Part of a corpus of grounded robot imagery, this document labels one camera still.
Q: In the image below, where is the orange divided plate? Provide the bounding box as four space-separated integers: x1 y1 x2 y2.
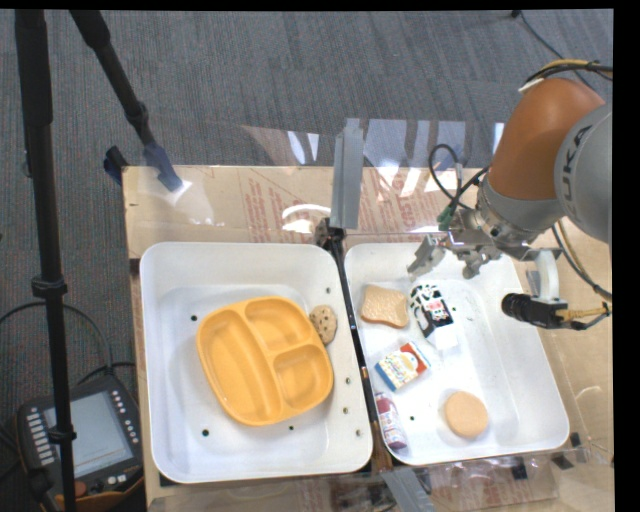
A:
195 295 335 427

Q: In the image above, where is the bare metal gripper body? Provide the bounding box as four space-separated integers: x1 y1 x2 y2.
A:
442 208 532 262

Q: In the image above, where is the thin black rod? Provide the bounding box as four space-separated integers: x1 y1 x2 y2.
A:
328 238 392 472

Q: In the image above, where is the brown cardboard board red print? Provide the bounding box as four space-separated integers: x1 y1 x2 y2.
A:
121 164 614 512

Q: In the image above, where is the black and white cow carton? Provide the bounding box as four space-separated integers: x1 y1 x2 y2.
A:
408 282 461 352

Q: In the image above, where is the small red bottle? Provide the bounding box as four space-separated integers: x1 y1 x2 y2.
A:
374 391 409 452

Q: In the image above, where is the chocolate chip biscuit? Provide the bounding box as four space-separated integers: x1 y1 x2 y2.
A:
308 304 339 347

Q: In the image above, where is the black tripod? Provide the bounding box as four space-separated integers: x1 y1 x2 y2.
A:
13 9 184 512

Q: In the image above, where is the white plastic tray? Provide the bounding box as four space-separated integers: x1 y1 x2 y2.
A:
343 241 571 467
138 241 375 485

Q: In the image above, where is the colourful small carton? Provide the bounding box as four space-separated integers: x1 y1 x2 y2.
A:
373 341 432 393

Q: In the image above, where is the tan bread slice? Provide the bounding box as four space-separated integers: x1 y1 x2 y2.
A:
360 284 411 330

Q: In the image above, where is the black cylinder on white bracket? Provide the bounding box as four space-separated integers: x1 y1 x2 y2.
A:
501 247 571 331

